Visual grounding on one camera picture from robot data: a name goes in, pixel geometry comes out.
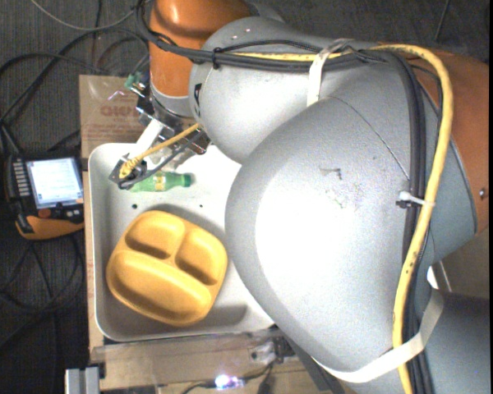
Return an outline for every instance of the gray carpet floor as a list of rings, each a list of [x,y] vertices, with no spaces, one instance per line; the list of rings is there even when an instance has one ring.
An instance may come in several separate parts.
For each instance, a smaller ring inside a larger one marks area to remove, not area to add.
[[[135,2],[101,0],[97,19],[99,0],[36,1],[62,21],[81,27],[109,25]],[[489,62],[490,0],[449,0],[448,6],[448,0],[247,1],[271,6],[287,23],[310,34],[419,44]],[[119,27],[124,30],[88,35],[66,55],[100,66],[110,75],[126,75],[144,50],[134,35],[133,17]],[[7,115],[7,127],[20,148],[80,145],[78,75],[90,69],[60,61],[40,80],[33,80],[51,60],[36,53],[57,53],[81,34],[51,19],[30,0],[0,0],[0,113]],[[25,89],[26,97],[9,110]],[[0,200],[1,283],[23,259],[7,288],[11,297],[0,297],[0,393],[60,393],[64,370],[88,364],[85,288],[80,262],[76,266],[84,256],[84,234],[72,238],[26,242]],[[37,314],[64,284],[60,308]]]

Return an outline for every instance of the white zip tie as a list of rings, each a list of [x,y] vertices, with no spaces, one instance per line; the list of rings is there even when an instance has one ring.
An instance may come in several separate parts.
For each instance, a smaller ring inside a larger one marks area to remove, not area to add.
[[[400,365],[407,363],[421,353],[426,348],[429,337],[431,337],[443,310],[444,300],[442,295],[433,289],[429,303],[424,311],[418,333],[401,346],[388,350],[382,356],[376,358],[359,370],[353,372],[336,371],[324,366],[316,359],[315,360],[322,368],[334,375],[337,379],[341,379],[347,383],[368,383],[369,381],[398,368]]]
[[[435,202],[427,202],[424,199],[419,199],[418,197],[415,197],[412,195],[409,191],[400,191],[399,194],[399,200],[400,201],[412,201],[413,203],[420,204],[423,206],[424,204],[430,205],[430,206],[435,206]]]
[[[336,39],[331,45],[323,48],[316,54],[316,57],[311,64],[311,68],[309,69],[309,91],[306,97],[306,105],[308,107],[313,103],[318,102],[320,99],[321,72],[325,61],[329,58],[331,53],[343,47],[347,41],[348,40],[345,38]]]

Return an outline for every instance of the control button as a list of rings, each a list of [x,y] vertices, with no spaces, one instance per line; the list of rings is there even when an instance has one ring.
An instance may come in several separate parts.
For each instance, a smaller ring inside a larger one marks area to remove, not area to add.
[[[39,218],[47,219],[51,217],[51,210],[49,208],[41,208],[39,210]]]

